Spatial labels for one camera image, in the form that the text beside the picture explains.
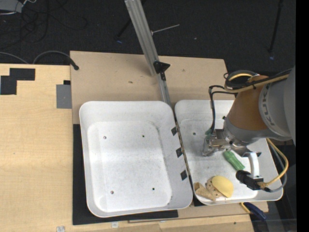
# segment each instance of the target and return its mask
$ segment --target green object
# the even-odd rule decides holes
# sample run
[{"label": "green object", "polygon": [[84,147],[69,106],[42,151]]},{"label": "green object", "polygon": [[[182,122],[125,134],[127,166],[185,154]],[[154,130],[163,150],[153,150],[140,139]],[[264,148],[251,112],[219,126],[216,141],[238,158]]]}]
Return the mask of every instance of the green object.
[{"label": "green object", "polygon": [[227,150],[223,153],[223,155],[224,158],[236,169],[236,171],[243,170],[245,168],[245,166],[242,165],[232,151]]}]

